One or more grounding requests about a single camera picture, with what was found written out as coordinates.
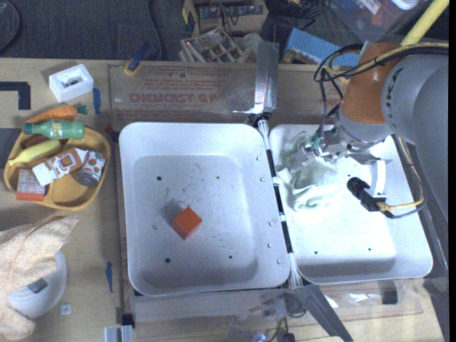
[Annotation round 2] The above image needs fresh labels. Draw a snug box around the brown cardboard board, red print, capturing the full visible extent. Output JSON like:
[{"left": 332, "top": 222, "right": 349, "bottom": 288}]
[{"left": 106, "top": 63, "right": 425, "bottom": 322}]

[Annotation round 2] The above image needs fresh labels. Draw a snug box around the pale yellow towel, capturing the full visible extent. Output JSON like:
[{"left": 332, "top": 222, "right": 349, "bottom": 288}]
[{"left": 0, "top": 214, "right": 80, "bottom": 342}]

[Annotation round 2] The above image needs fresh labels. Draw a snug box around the white and orange carton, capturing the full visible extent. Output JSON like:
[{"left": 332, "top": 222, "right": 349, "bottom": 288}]
[{"left": 31, "top": 147, "right": 90, "bottom": 187}]

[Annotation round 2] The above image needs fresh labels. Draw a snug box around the white can with orange print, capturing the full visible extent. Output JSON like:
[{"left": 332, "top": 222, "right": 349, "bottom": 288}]
[{"left": 73, "top": 150, "right": 107, "bottom": 187}]

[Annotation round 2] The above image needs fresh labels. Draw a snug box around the white foam box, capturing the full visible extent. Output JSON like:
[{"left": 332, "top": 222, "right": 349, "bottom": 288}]
[{"left": 48, "top": 63, "right": 95, "bottom": 104}]

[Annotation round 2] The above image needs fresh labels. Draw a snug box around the small orange and white box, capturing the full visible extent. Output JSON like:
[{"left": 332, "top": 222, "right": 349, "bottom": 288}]
[{"left": 16, "top": 168, "right": 48, "bottom": 203}]

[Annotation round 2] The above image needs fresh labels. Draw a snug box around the orange cube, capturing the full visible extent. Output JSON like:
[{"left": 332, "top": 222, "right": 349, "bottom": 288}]
[{"left": 171, "top": 206, "right": 203, "bottom": 241}]

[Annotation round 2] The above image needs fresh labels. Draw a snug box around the black cylinder on white bracket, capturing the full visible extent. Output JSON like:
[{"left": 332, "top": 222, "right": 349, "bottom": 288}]
[{"left": 346, "top": 157, "right": 393, "bottom": 213}]

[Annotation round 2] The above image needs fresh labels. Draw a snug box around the pale green cloth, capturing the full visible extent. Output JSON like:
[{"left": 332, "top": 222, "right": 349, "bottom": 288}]
[{"left": 276, "top": 130, "right": 343, "bottom": 212}]

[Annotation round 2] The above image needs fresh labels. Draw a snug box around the yellow banana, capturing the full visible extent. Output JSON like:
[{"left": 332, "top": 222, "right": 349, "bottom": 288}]
[{"left": 7, "top": 139, "right": 63, "bottom": 167}]

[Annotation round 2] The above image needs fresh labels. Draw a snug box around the brown sausage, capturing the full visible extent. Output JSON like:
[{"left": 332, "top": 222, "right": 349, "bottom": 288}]
[{"left": 24, "top": 135, "right": 49, "bottom": 148}]

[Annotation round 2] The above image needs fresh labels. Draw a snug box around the green bottle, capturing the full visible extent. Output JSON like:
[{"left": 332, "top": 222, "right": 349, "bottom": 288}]
[{"left": 24, "top": 119, "right": 86, "bottom": 140}]

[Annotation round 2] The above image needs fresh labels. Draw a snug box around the thin black and white rod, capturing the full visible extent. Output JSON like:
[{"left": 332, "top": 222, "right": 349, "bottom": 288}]
[{"left": 259, "top": 118, "right": 303, "bottom": 289}]

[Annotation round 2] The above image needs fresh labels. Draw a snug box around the yellow divided plate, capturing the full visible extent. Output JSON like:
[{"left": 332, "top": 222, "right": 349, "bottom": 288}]
[{"left": 3, "top": 125, "right": 112, "bottom": 212}]

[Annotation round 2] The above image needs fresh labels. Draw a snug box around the white plastic tray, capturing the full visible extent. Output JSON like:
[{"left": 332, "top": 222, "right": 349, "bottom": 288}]
[
  {"left": 269, "top": 123, "right": 435, "bottom": 286},
  {"left": 118, "top": 121, "right": 291, "bottom": 297}
]

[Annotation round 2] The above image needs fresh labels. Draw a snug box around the black block with thin wires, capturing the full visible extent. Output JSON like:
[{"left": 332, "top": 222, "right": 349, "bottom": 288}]
[{"left": 253, "top": 109, "right": 274, "bottom": 124}]

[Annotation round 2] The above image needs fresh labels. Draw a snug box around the orange carrot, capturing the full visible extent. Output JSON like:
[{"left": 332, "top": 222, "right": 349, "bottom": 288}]
[{"left": 26, "top": 104, "right": 88, "bottom": 125}]

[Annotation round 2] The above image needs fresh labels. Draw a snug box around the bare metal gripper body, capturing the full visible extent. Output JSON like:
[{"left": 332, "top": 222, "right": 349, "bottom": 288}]
[{"left": 301, "top": 127, "right": 374, "bottom": 165}]

